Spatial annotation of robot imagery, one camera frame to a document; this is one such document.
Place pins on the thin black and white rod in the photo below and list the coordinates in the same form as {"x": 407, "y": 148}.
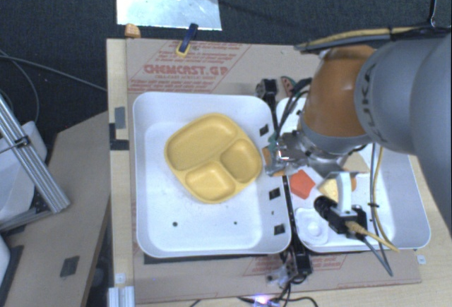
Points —
{"x": 290, "y": 206}

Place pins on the orange biscuit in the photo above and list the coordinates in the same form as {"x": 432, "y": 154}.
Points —
{"x": 132, "y": 30}

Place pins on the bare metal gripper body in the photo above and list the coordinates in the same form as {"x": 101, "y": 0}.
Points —
{"x": 300, "y": 154}

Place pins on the yellow cheese wedge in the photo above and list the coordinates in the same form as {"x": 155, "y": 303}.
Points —
{"x": 327, "y": 188}

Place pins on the watermelon slice toy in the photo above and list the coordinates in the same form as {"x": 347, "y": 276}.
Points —
{"x": 286, "y": 85}

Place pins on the white fried egg toy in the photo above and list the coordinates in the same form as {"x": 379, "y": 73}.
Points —
{"x": 312, "y": 228}

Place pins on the black cylinder on white bracket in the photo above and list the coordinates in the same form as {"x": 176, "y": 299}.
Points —
{"x": 340, "y": 217}

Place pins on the white plastic tray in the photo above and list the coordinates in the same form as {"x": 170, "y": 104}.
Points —
{"x": 212, "y": 228}
{"x": 399, "y": 192}

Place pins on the yellow divided plate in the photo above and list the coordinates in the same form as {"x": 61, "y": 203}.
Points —
{"x": 197, "y": 147}

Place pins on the brown cardboard board, red print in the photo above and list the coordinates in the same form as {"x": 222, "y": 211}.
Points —
{"x": 197, "y": 62}

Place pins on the orange wedge block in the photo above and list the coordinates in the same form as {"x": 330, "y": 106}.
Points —
{"x": 302, "y": 185}

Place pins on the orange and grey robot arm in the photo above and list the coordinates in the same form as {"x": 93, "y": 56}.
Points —
{"x": 395, "y": 97}

